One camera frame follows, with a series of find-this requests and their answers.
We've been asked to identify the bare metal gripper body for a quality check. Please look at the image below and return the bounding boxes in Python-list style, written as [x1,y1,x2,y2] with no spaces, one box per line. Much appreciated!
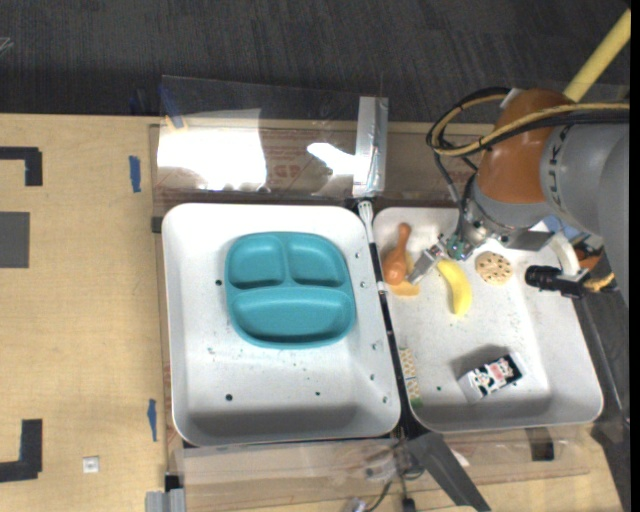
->
[438,213,505,262]

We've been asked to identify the yellow cheese slice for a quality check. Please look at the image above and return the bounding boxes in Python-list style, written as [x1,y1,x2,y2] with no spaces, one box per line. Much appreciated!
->
[387,249,422,299]

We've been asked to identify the tan round biscuit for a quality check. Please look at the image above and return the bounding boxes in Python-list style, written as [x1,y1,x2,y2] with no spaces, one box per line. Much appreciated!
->
[474,251,514,287]

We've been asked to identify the yellow banana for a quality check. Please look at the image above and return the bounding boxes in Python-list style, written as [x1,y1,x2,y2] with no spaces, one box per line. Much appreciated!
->
[435,258,474,317]

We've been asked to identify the white plastic tray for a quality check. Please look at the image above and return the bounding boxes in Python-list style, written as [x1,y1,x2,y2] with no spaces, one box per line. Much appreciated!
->
[160,202,402,448]
[372,206,605,434]

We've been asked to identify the black and white milk carton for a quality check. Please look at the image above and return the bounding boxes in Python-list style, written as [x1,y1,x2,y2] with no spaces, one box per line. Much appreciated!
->
[457,351,528,405]

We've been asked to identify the blue divided plate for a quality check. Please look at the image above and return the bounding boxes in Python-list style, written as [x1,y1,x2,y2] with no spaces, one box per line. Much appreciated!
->
[223,230,357,350]

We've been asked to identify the black cylinder on white bracket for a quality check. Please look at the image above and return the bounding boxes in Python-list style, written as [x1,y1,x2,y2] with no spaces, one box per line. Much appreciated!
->
[524,234,592,301]

